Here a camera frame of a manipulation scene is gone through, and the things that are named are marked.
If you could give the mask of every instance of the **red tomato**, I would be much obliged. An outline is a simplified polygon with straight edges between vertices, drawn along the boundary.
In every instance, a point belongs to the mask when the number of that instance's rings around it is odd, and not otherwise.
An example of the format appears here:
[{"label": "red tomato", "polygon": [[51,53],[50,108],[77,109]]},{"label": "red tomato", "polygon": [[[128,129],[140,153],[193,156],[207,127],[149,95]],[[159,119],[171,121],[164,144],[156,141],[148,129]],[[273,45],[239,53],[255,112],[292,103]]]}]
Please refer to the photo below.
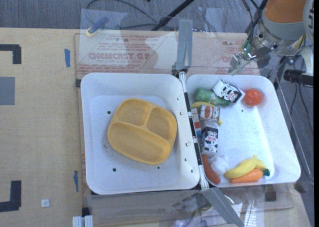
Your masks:
[{"label": "red tomato", "polygon": [[258,105],[263,99],[263,95],[258,89],[249,89],[244,97],[248,105]]}]

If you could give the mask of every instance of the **dark gray floor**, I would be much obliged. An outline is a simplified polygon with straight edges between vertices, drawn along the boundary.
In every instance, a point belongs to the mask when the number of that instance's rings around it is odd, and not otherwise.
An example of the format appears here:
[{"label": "dark gray floor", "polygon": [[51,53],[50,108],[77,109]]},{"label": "dark gray floor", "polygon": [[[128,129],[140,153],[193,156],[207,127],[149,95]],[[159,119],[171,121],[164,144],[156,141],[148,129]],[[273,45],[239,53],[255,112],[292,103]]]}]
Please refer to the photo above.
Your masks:
[{"label": "dark gray floor", "polygon": [[[0,0],[0,27],[30,27],[30,28],[80,28],[81,9],[87,8],[92,0]],[[124,0],[133,4],[147,14],[159,20],[169,14],[185,0]],[[145,16],[131,6],[114,1],[100,0],[89,6],[90,9],[134,13],[141,19]],[[194,27],[208,30],[209,27],[198,10],[206,12],[208,22],[213,26],[210,30],[218,32],[244,32],[249,19],[240,0],[195,0],[185,8],[177,17],[193,20]],[[273,56],[271,63],[275,68],[279,57]],[[300,69],[302,59],[298,59],[295,67]],[[296,151],[300,156],[303,169],[297,189],[301,192],[309,219],[315,226],[314,217],[314,95],[313,89],[297,86],[281,80],[280,87],[285,100],[279,95],[282,106],[287,104],[291,109],[294,124],[289,121],[289,114],[284,113],[288,127],[296,128],[297,137],[292,130],[292,139]]]}]

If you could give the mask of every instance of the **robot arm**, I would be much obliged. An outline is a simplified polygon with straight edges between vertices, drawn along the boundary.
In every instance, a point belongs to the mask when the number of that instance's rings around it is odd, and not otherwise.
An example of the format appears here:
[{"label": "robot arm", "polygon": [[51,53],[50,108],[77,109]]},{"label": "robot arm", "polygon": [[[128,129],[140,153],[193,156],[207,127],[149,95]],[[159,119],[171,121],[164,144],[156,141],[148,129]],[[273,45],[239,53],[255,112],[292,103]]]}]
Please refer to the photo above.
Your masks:
[{"label": "robot arm", "polygon": [[314,39],[314,0],[267,0],[257,31],[256,36],[251,31],[241,53],[233,56],[230,74],[241,73],[250,61],[267,58],[273,52],[282,56],[301,54],[307,67],[304,75],[313,77],[313,53],[302,43],[305,34],[312,42]]}]

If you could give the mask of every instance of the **white crumpled object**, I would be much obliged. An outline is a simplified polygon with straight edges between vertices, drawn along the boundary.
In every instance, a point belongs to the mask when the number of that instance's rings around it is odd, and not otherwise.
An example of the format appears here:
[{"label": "white crumpled object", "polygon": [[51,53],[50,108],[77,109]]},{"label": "white crumpled object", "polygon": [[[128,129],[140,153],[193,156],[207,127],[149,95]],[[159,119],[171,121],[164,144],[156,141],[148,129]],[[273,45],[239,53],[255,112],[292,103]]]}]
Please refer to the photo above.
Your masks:
[{"label": "white crumpled object", "polygon": [[210,162],[211,169],[219,176],[229,170],[229,157],[226,155],[215,155]]}]

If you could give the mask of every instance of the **gray square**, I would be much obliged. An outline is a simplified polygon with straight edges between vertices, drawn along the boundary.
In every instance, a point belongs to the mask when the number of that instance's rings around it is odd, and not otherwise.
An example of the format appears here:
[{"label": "gray square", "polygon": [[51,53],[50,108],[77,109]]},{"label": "gray square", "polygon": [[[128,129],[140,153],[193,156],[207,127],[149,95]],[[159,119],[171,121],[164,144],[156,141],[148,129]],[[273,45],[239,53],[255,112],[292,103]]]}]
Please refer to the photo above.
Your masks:
[{"label": "gray square", "polygon": [[15,77],[0,76],[0,105],[14,105]]}]

